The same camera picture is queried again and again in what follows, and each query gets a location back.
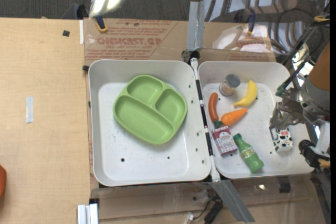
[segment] white tray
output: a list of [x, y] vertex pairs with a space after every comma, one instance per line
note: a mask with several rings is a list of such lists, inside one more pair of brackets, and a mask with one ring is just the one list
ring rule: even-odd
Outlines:
[[[210, 130], [214, 129], [214, 125], [210, 120], [207, 104], [213, 92], [217, 92], [220, 98], [216, 106], [220, 119], [224, 113], [239, 109], [239, 107], [234, 108], [233, 103], [244, 96], [249, 79], [253, 79], [258, 87], [258, 99], [248, 107], [247, 114], [231, 125], [229, 129], [232, 135], [240, 133], [243, 140], [254, 147], [265, 165], [257, 173], [251, 173], [238, 151], [221, 156], [212, 140], [216, 167], [223, 176], [227, 178], [279, 176], [306, 174], [314, 170], [300, 155], [298, 148], [301, 140], [309, 139], [304, 124], [289, 126], [294, 145], [293, 149], [288, 152], [277, 153], [273, 147], [269, 119], [276, 102], [281, 101], [281, 98], [275, 96], [275, 93], [277, 88], [290, 75], [283, 65], [275, 62], [208, 61], [199, 66], [198, 73]], [[220, 94], [218, 87], [230, 73], [238, 75], [241, 84], [233, 95], [224, 97]]]
[[[151, 145], [129, 134], [113, 117], [113, 104], [135, 76], [150, 74], [175, 88], [187, 115], [174, 137]], [[89, 68], [93, 172], [105, 186], [198, 181], [210, 161], [192, 68], [181, 61], [98, 60]]]

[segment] orange object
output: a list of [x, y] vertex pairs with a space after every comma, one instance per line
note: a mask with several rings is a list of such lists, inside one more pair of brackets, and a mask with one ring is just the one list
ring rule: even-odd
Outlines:
[[216, 92], [213, 92], [210, 95], [209, 104], [208, 104], [209, 115], [210, 115], [210, 119], [212, 122], [218, 121], [218, 114], [216, 111], [217, 100], [218, 100], [218, 94]]
[[247, 112], [247, 108], [238, 109], [238, 110], [224, 114], [220, 120], [223, 123], [223, 125], [229, 126], [235, 123], [236, 121], [238, 121], [242, 116], [246, 114], [246, 112]]
[[0, 197], [5, 192], [6, 186], [6, 170], [0, 165]]

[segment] carrot top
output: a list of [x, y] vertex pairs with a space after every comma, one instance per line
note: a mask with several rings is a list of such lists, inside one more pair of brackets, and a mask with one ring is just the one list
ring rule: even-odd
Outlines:
[[243, 108], [243, 109], [238, 109], [232, 112], [228, 112], [226, 114], [224, 114], [221, 117], [221, 122], [223, 123], [223, 125], [229, 126], [233, 123], [235, 123], [236, 121], [238, 121], [242, 116], [244, 116], [247, 112], [247, 108]]

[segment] bottle cap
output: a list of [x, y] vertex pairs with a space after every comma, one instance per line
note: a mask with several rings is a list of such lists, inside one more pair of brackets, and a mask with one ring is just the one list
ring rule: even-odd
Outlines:
[[225, 80], [226, 83], [232, 88], [236, 88], [240, 85], [240, 78], [235, 74], [227, 75]]
[[238, 140], [239, 138], [241, 138], [242, 137], [242, 135], [241, 134], [235, 134], [234, 136], [233, 136], [233, 140], [234, 141], [236, 141], [236, 140]]

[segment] wooden surface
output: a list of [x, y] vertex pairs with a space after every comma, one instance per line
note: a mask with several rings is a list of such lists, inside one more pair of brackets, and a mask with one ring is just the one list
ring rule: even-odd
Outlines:
[[82, 61], [79, 21], [0, 18], [0, 223], [76, 223], [77, 205], [88, 204]]

